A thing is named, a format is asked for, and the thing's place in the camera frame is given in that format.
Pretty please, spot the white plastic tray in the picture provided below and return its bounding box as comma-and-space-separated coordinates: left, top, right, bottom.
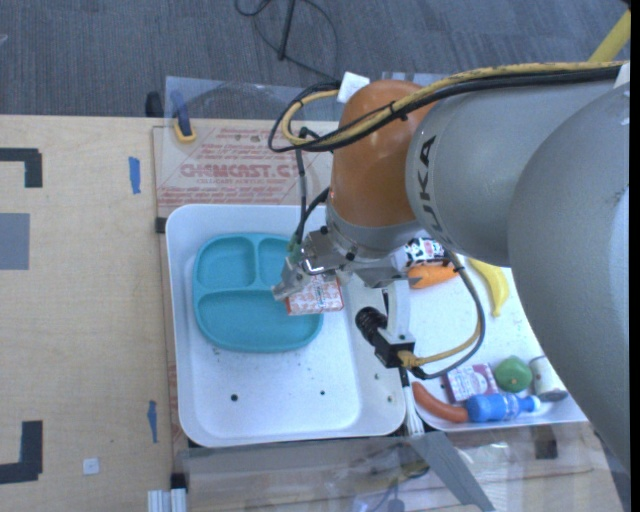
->
398, 249, 589, 434
164, 202, 408, 449

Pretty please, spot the orange and white carton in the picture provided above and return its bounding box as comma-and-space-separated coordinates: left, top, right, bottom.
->
285, 273, 346, 317

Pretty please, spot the red sausage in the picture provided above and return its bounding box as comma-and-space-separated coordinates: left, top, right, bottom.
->
410, 380, 470, 425

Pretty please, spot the thin black and white rod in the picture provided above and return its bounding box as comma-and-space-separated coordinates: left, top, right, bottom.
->
399, 368, 427, 437

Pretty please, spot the pink and white carton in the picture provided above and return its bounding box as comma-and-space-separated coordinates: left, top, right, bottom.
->
441, 362, 500, 405

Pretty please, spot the brown cardboard board red print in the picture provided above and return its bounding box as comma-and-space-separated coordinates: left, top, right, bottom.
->
151, 119, 601, 482

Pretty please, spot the yellow banana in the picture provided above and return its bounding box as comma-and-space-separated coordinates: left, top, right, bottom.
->
466, 257, 512, 319

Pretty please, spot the blue divided plate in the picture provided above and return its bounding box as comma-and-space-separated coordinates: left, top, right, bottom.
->
191, 232, 325, 354

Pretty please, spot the green pepper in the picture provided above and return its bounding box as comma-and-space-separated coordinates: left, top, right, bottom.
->
493, 355, 534, 394

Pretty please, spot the small white can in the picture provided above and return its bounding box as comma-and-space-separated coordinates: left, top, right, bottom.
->
528, 355, 570, 403

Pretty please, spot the blue plastic bottle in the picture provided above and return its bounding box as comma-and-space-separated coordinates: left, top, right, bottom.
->
465, 392, 543, 424

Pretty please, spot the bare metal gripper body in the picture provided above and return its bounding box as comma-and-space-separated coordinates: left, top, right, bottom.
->
298, 227, 412, 290

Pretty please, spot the black cylinder on white bracket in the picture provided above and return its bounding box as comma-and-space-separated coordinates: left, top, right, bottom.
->
354, 279, 417, 370

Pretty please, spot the orange carrot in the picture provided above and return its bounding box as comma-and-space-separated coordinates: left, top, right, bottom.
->
406, 263, 461, 290

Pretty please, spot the black and white cow-print carton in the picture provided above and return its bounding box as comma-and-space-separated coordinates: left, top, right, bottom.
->
403, 237, 450, 269

